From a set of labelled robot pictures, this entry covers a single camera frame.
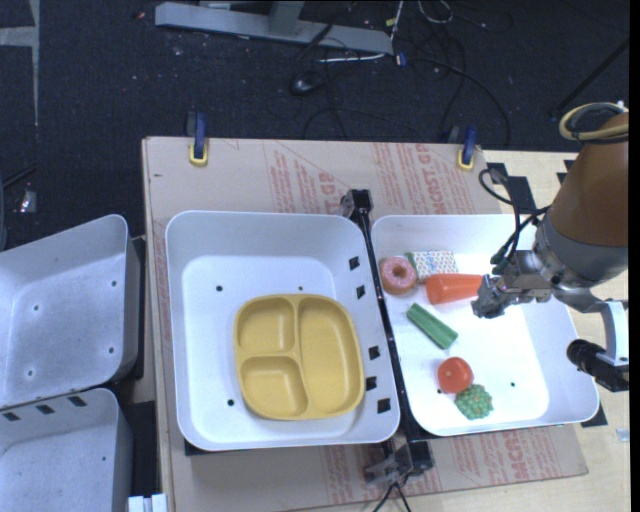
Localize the brown cardboard board red print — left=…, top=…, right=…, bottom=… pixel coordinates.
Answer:
left=141, top=136, right=590, bottom=512

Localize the orange carrot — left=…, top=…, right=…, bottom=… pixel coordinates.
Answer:
left=425, top=272, right=486, bottom=307

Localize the white plastic tray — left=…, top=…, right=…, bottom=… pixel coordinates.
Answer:
left=370, top=213, right=601, bottom=438
left=164, top=209, right=402, bottom=453

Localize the white packet with coloured dots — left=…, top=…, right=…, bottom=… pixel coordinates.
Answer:
left=404, top=249, right=460, bottom=284

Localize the green pea cluster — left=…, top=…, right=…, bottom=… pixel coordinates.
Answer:
left=453, top=383, right=495, bottom=422

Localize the red tomato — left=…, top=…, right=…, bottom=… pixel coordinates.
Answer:
left=437, top=355, right=475, bottom=395

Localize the pink doughnut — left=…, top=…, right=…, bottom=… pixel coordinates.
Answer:
left=377, top=255, right=419, bottom=298

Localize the yellow divided plate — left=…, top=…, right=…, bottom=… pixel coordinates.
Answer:
left=232, top=293, right=367, bottom=422

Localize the black cylinder on white bracket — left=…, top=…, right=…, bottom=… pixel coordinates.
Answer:
left=566, top=298, right=630, bottom=394

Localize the black block with thin wires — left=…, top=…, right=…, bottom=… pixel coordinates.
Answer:
left=340, top=188, right=374, bottom=218
left=363, top=439, right=435, bottom=484

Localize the thin black rod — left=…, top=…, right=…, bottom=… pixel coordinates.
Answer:
left=357, top=209, right=419, bottom=447

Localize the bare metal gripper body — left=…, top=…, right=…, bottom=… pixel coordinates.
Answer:
left=497, top=249, right=610, bottom=308

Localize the green celery stick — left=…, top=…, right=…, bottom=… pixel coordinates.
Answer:
left=405, top=302, right=460, bottom=350

